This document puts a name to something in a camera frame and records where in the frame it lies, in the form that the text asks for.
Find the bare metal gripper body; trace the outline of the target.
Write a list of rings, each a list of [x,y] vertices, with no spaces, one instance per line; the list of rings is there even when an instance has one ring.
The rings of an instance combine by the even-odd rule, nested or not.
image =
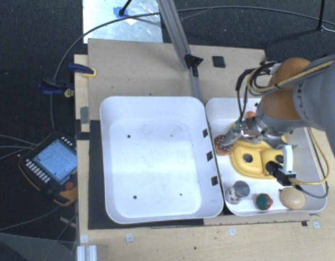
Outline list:
[[[241,122],[241,137],[246,142],[261,142],[265,132],[266,124],[260,118],[246,118]]]

